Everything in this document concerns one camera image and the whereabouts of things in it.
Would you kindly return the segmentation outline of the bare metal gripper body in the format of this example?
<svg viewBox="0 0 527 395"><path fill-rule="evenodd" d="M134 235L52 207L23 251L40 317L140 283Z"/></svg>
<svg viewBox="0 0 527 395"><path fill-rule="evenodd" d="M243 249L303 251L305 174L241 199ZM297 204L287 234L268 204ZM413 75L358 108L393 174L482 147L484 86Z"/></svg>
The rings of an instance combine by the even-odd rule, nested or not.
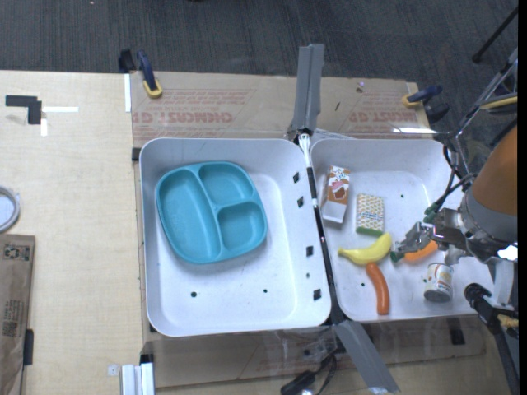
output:
<svg viewBox="0 0 527 395"><path fill-rule="evenodd" d="M482 263L517 243L517 216L486 207L441 209L433 225L438 243L453 245Z"/></svg>

